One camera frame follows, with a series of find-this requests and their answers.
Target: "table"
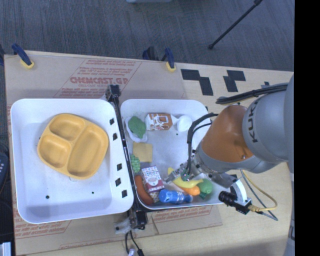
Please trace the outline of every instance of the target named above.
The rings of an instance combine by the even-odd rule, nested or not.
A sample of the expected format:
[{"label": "table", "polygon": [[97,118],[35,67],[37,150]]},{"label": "table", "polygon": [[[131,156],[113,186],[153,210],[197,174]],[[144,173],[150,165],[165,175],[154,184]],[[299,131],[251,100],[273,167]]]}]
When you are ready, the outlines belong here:
[{"label": "table", "polygon": [[[131,60],[131,59],[117,59],[96,56],[77,56],[68,54],[56,53],[43,53],[27,51],[31,59],[46,56],[53,62],[41,62],[41,67],[47,66],[46,83],[41,84],[43,80],[38,81],[37,72],[30,70],[29,73],[22,72],[23,67],[19,64],[7,65],[18,61],[17,56],[6,56],[6,89],[7,89],[7,103],[8,109],[11,104],[21,98],[41,98],[52,97],[52,95],[62,95],[62,88],[69,88],[70,83],[66,82],[66,77],[69,78],[70,74],[66,71],[65,74],[59,64],[59,57],[63,57],[66,62],[72,62],[74,58],[94,59],[100,61],[117,61],[129,63],[134,61],[133,68],[122,79],[117,81],[123,83],[125,81],[136,86],[151,84],[153,89],[146,93],[147,97],[153,97],[154,93],[158,93],[160,99],[172,97],[173,99],[193,99],[203,103],[209,112],[219,113],[224,106],[215,104],[218,97],[233,96],[242,92],[259,89],[261,85],[274,85],[278,83],[287,83],[292,77],[292,72],[287,71],[274,71],[274,70],[260,70],[260,69],[247,69],[247,68],[234,68],[226,66],[208,66],[188,63],[176,63],[176,71],[173,73],[167,72],[164,63],[160,61],[147,61],[147,60]],[[83,68],[82,61],[78,64],[78,69],[73,70],[73,74]],[[148,68],[152,65],[157,65],[152,72],[147,72]],[[64,77],[64,83],[57,77],[57,72]],[[79,73],[79,76],[84,76],[85,72]],[[170,77],[170,83],[175,83],[176,86],[167,84],[166,77]],[[168,90],[168,93],[161,93],[162,90]],[[135,94],[134,91],[127,90],[123,94],[125,98],[144,97],[143,95]],[[252,100],[242,103],[244,106],[249,106]],[[238,171],[231,171],[230,174],[239,175]],[[215,255],[215,256],[243,256],[243,255],[266,255],[278,256],[282,255],[288,237],[288,231],[291,219],[292,209],[292,191],[291,191],[291,177],[286,163],[281,163],[273,169],[261,174],[249,173],[254,182],[263,188],[268,194],[272,195],[278,202],[278,208],[273,213],[278,218],[274,221],[271,218],[254,214],[252,212],[243,215],[236,212],[234,208],[227,207],[224,204],[217,206],[219,215],[221,217],[222,225],[214,225],[213,227],[205,227],[200,229],[186,230],[180,232],[166,233],[151,235],[145,237],[135,238],[138,246],[143,250],[146,256],[166,256],[166,255]],[[253,198],[249,190],[247,190],[248,197]],[[261,197],[266,205],[271,205],[272,202],[265,197]],[[34,244],[29,244],[30,247],[38,247],[39,241]],[[118,241],[97,241],[96,243],[88,243],[87,246],[81,247],[65,247],[68,249],[60,249],[53,251],[43,251],[35,255],[42,256],[59,256],[59,255],[117,255],[125,256],[126,247],[123,239]]]}]

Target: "black square marker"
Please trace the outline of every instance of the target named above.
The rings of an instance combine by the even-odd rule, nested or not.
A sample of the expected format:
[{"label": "black square marker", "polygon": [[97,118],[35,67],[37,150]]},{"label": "black square marker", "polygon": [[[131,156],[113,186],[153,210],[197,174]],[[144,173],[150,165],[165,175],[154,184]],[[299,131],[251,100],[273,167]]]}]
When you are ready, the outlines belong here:
[{"label": "black square marker", "polygon": [[200,87],[203,95],[208,95],[208,96],[214,95],[209,77],[200,77],[199,82],[200,82]]},{"label": "black square marker", "polygon": [[228,77],[230,77],[231,80],[235,81],[246,81],[245,73],[243,71],[238,70],[227,70]]},{"label": "black square marker", "polygon": [[181,69],[181,74],[182,74],[183,80],[199,81],[200,79],[199,70]]},{"label": "black square marker", "polygon": [[237,88],[235,80],[230,79],[229,76],[224,76],[223,79],[224,79],[226,89],[228,90],[229,93],[238,92],[238,88]]},{"label": "black square marker", "polygon": [[123,190],[121,194],[122,194],[122,198],[125,198],[128,195],[127,190]]}]

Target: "milk carton toy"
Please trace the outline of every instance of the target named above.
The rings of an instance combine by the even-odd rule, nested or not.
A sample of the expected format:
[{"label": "milk carton toy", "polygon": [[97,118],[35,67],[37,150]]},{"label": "milk carton toy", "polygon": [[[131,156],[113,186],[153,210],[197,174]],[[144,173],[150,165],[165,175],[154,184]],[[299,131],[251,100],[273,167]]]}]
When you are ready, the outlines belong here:
[{"label": "milk carton toy", "polygon": [[147,130],[169,130],[173,125],[168,113],[148,113],[144,119]]}]

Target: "white tray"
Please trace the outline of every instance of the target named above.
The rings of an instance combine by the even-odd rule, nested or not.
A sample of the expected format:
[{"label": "white tray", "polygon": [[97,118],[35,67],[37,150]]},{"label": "white tray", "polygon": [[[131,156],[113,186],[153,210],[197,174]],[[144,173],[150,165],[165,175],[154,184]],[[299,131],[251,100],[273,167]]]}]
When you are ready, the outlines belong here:
[{"label": "white tray", "polygon": [[[176,118],[182,115],[191,117],[192,121],[199,119],[200,117],[208,114],[206,107],[199,101],[188,99],[129,99],[122,103],[121,108],[122,123],[125,130],[125,137],[129,153],[133,153],[133,140],[130,139],[129,133],[126,129],[125,120],[129,117],[136,116],[144,121],[148,113],[168,113],[172,114]],[[198,126],[208,124],[210,120],[204,120]],[[209,129],[209,125],[198,129],[192,138],[192,148],[196,149],[202,138],[205,136]],[[147,141],[145,143],[152,144],[153,155],[150,166],[156,166],[159,170],[160,176],[164,181],[168,177],[168,167],[173,169],[179,168],[180,164],[185,163],[188,160],[188,144],[187,144],[188,131],[180,132],[175,126],[172,126],[169,130],[147,130]],[[196,179],[208,178],[204,174],[200,174]],[[140,203],[150,210],[164,210],[172,208],[184,208],[193,206],[204,205],[217,205],[222,204],[218,199],[221,191],[230,191],[222,186],[212,183],[213,191],[210,195],[202,199],[200,196],[195,196],[193,202],[183,204],[171,204],[171,203],[157,203],[154,205],[146,205],[140,199]],[[164,186],[169,190],[179,189],[173,184],[166,184]]]},{"label": "white tray", "polygon": [[[106,156],[91,178],[70,178],[45,165],[37,154],[39,137],[49,121],[61,113],[79,115],[109,136]],[[40,224],[123,213],[133,205],[117,117],[107,101],[20,99],[11,108],[11,129],[17,209],[25,221]]]}]

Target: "cardboard sheet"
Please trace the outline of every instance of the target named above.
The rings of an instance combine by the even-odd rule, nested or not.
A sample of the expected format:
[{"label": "cardboard sheet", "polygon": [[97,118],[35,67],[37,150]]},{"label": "cardboard sheet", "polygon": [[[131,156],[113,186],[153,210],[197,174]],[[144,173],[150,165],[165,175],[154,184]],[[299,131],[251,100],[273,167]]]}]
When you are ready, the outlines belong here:
[{"label": "cardboard sheet", "polygon": [[[27,53],[35,62],[34,68],[30,70],[20,64],[17,56],[6,55],[4,59],[8,113],[13,102],[22,98],[84,98],[85,95],[91,99],[101,98],[107,85],[111,83],[120,85],[121,102],[129,98],[192,99],[204,104],[209,112],[219,113],[224,106],[215,104],[217,98],[260,89],[261,85],[285,83],[293,75],[292,72],[284,71],[187,63],[177,63],[176,72],[170,73],[166,70],[165,63],[160,61],[34,51]],[[248,106],[252,101],[253,99],[245,101],[243,105]],[[13,166],[11,177],[15,191]],[[267,184],[268,191],[278,199],[280,207],[275,212],[279,219],[277,223],[269,218],[261,218],[258,214],[243,216],[225,205],[206,205],[149,212],[145,230],[135,230],[134,237],[150,237],[140,240],[142,247],[147,252],[149,250],[150,255],[158,255],[159,250],[162,250],[162,255],[188,253],[225,256],[250,255],[256,252],[277,256],[284,250],[282,242],[287,239],[290,223],[292,195],[289,172],[282,164],[266,173],[255,175],[255,178],[260,184]],[[125,254],[121,243],[114,247],[108,244],[114,242],[114,245],[117,244],[116,241],[124,240],[124,234],[115,234],[114,223],[123,221],[125,213],[34,225],[19,216],[15,198],[13,193],[15,246],[18,256],[40,252],[47,252],[42,253],[44,255],[86,254],[85,250],[80,252],[82,247],[88,248],[91,255],[101,255],[101,248],[108,252],[113,248],[110,255],[119,255],[119,251]],[[192,243],[185,244],[184,248],[176,246],[175,241],[186,235],[183,231],[189,230],[194,230],[192,234],[187,234]],[[94,245],[98,244],[101,246],[95,250]]]},{"label": "cardboard sheet", "polygon": [[[120,104],[127,99],[184,99],[186,95],[181,73],[169,72],[165,62],[37,51],[26,53],[34,62],[32,69],[22,66],[17,55],[4,58],[11,156],[10,109],[19,99],[100,99],[104,98],[110,84],[119,85]],[[12,191],[15,191],[12,163]],[[31,224],[19,215],[16,193],[13,192],[12,196],[17,256],[125,239],[124,234],[116,234],[114,223],[126,219],[126,213]],[[145,230],[136,232],[137,238],[222,225],[215,205],[194,207],[192,210],[155,211],[147,215],[149,222]]]}]

